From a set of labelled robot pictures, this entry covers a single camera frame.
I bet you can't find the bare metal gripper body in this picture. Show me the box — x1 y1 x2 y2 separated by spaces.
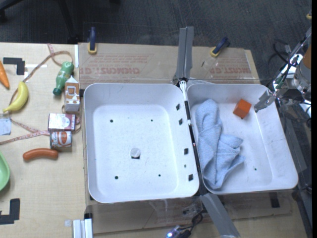
272 55 306 106

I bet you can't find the orange cube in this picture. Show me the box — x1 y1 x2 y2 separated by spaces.
232 98 252 119

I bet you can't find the white plastic tray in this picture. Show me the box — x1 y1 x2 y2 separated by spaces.
185 83 299 196
83 83 200 204

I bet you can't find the light blue towel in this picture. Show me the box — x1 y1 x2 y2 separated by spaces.
195 98 246 190

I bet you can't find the brown cardboard board, red print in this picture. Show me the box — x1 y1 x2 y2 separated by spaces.
77 42 293 234

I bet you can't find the orange and white carton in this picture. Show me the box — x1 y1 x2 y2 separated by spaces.
63 75 81 114

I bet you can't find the green plastic bottle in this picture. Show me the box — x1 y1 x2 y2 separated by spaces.
52 61 75 96

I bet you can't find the red and white box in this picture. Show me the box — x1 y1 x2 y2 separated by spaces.
48 113 76 132

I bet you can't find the orange and white can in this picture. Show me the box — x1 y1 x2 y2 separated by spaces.
50 130 73 151

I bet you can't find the black office chair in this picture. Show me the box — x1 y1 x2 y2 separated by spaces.
0 0 121 45

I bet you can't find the pink measuring tape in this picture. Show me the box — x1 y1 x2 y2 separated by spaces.
0 43 82 145

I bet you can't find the orange sausage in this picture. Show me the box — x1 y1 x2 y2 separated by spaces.
22 148 59 162

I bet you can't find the yellow banana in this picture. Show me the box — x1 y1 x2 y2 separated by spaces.
2 81 30 114

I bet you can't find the small white card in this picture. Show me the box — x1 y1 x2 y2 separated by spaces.
0 118 12 136

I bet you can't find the orange carrot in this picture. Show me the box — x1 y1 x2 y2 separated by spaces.
0 60 11 90

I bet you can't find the green divided plate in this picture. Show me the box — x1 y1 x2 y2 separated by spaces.
0 151 11 192

